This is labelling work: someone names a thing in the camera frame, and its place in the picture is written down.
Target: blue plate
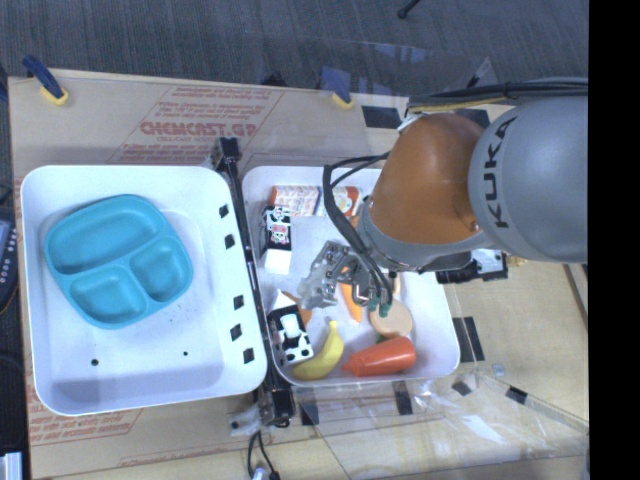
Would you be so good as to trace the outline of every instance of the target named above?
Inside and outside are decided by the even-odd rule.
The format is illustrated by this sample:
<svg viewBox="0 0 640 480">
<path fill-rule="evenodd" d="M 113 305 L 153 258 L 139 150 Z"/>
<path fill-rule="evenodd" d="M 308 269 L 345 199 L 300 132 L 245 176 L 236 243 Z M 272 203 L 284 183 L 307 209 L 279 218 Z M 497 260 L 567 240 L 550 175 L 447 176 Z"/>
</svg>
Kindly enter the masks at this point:
<svg viewBox="0 0 640 480">
<path fill-rule="evenodd" d="M 193 266 L 171 224 L 135 195 L 103 199 L 60 220 L 45 237 L 51 274 L 71 305 L 105 329 L 133 324 L 171 304 Z"/>
</svg>

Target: toy food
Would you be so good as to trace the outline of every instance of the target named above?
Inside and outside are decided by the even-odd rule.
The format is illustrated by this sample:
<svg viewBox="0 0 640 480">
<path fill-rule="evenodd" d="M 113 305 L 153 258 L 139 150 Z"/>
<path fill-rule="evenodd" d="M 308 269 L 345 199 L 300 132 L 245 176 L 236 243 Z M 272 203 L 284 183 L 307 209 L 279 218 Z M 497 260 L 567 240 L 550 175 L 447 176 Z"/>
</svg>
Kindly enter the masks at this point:
<svg viewBox="0 0 640 480">
<path fill-rule="evenodd" d="M 340 283 L 340 291 L 342 292 L 344 301 L 347 304 L 347 308 L 349 308 L 351 318 L 353 318 L 356 322 L 362 322 L 362 306 L 359 306 L 358 304 L 353 302 L 353 297 L 351 297 L 352 290 L 353 286 L 351 286 L 350 284 Z"/>
<path fill-rule="evenodd" d="M 413 343 L 406 336 L 398 336 L 354 352 L 342 369 L 356 377 L 368 377 L 396 373 L 411 368 L 415 362 Z"/>
<path fill-rule="evenodd" d="M 398 299 L 393 299 L 387 316 L 380 316 L 379 311 L 369 311 L 369 322 L 378 334 L 385 338 L 407 336 L 413 329 L 411 311 Z"/>
<path fill-rule="evenodd" d="M 193 265 L 172 225 L 151 201 L 108 197 L 58 221 L 44 256 L 67 300 L 90 324 L 121 329 L 184 294 Z"/>
<path fill-rule="evenodd" d="M 313 316 L 313 311 L 302 307 L 302 305 L 300 304 L 300 297 L 296 297 L 295 295 L 292 295 L 290 292 L 282 292 L 282 293 L 284 293 L 287 297 L 289 297 L 291 300 L 294 300 L 296 302 L 296 304 L 298 305 L 298 311 L 300 312 L 300 316 L 302 317 L 302 323 L 305 325 L 305 327 L 309 325 L 309 321 Z"/>
<path fill-rule="evenodd" d="M 312 359 L 295 365 L 291 373 L 299 380 L 323 379 L 336 367 L 343 351 L 344 342 L 338 334 L 338 322 L 331 320 L 329 335 L 322 345 L 322 350 Z"/>
<path fill-rule="evenodd" d="M 313 357 L 313 348 L 305 329 L 298 305 L 285 293 L 278 296 L 267 314 L 271 341 L 280 366 L 296 364 Z"/>
</svg>

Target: yellow banana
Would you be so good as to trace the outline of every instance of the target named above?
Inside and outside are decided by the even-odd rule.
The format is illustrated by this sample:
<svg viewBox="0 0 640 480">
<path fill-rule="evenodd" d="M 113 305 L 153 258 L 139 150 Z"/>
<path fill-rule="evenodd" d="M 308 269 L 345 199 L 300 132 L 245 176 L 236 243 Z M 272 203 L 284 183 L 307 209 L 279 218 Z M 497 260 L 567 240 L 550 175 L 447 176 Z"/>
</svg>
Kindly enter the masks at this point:
<svg viewBox="0 0 640 480">
<path fill-rule="evenodd" d="M 335 368 L 342 357 L 344 342 L 338 334 L 338 322 L 329 322 L 329 335 L 322 345 L 322 350 L 313 358 L 293 367 L 293 376 L 298 380 L 323 379 Z"/>
</svg>

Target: orange carrot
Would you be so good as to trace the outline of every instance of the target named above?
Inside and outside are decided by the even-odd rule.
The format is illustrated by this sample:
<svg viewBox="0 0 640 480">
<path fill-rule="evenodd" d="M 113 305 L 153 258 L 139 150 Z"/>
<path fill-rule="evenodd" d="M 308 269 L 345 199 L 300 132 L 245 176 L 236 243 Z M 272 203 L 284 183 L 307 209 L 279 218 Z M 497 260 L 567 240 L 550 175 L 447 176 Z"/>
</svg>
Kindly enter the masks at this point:
<svg viewBox="0 0 640 480">
<path fill-rule="evenodd" d="M 406 336 L 398 336 L 351 354 L 343 370 L 356 377 L 387 375 L 411 368 L 416 362 L 416 350 Z"/>
<path fill-rule="evenodd" d="M 347 303 L 347 308 L 349 308 L 349 313 L 351 313 L 351 318 L 358 323 L 362 322 L 362 306 L 353 302 L 353 298 L 351 297 L 353 287 L 350 284 L 340 283 L 340 289 L 342 290 L 342 296 Z"/>
<path fill-rule="evenodd" d="M 284 293 L 291 300 L 295 301 L 296 305 L 298 306 L 298 311 L 300 312 L 300 318 L 302 318 L 302 323 L 305 327 L 307 327 L 309 325 L 311 317 L 313 317 L 313 311 L 311 311 L 310 309 L 304 309 L 300 305 L 300 297 L 296 297 L 295 295 L 292 295 L 291 293 L 285 291 L 283 291 L 282 293 Z"/>
</svg>

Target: small box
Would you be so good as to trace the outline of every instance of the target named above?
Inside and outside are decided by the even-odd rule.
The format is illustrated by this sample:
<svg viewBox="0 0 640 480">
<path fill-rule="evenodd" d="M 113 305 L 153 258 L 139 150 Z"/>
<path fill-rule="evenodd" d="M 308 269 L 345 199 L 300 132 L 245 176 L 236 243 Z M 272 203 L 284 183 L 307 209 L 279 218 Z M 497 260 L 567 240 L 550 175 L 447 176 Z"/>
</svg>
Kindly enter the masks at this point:
<svg viewBox="0 0 640 480">
<path fill-rule="evenodd" d="M 278 185 L 271 189 L 269 204 L 286 206 L 292 217 L 311 217 L 322 201 L 320 187 L 314 185 Z"/>
<path fill-rule="evenodd" d="M 265 206 L 262 210 L 260 256 L 272 274 L 289 274 L 291 265 L 291 211 L 286 206 Z"/>
<path fill-rule="evenodd" d="M 274 308 L 267 314 L 267 322 L 280 366 L 297 364 L 313 357 L 311 341 L 295 301 L 279 291 Z"/>
<path fill-rule="evenodd" d="M 340 186 L 333 189 L 336 206 L 345 217 L 356 215 L 361 191 L 357 187 Z M 316 185 L 276 185 L 271 189 L 269 204 L 286 206 L 292 217 L 325 217 L 324 193 L 322 187 Z"/>
</svg>

